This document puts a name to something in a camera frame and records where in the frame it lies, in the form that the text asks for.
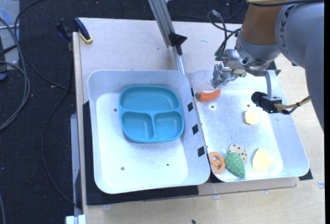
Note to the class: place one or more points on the spotted beige biscuit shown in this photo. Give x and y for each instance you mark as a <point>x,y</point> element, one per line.
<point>241,152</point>

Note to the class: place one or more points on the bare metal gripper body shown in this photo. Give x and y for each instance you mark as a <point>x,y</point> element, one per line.
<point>236,63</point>

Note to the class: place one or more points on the black cylinder on white bracket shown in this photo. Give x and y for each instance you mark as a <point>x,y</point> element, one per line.
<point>266,102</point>

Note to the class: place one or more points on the orange carrot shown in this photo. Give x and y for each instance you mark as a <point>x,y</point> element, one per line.
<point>208,96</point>

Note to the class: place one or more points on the orange pretzel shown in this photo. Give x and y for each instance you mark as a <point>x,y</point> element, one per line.
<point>217,165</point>

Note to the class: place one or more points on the small yellow toy slice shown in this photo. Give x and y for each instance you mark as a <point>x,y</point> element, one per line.
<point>251,117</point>

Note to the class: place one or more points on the large yellow toy slice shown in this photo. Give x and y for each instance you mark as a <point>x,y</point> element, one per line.
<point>262,160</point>

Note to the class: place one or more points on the blue divided plate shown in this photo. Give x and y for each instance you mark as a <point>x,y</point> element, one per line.
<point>150,100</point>

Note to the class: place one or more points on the white plastic tray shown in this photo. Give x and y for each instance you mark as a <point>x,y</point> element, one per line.
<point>232,127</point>
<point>144,163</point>

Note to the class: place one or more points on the green grapes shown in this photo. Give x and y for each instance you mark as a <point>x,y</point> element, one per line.
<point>235,165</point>

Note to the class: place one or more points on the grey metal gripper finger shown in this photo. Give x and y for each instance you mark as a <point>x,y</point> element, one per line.
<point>227,77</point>
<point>216,76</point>

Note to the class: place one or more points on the pale wood board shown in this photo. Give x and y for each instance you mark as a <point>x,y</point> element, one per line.
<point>129,45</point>

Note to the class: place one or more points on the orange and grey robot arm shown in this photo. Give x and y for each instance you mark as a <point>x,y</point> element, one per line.
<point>296,27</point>

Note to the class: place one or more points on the thin black and white rod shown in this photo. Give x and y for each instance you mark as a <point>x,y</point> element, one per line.
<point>181,63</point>

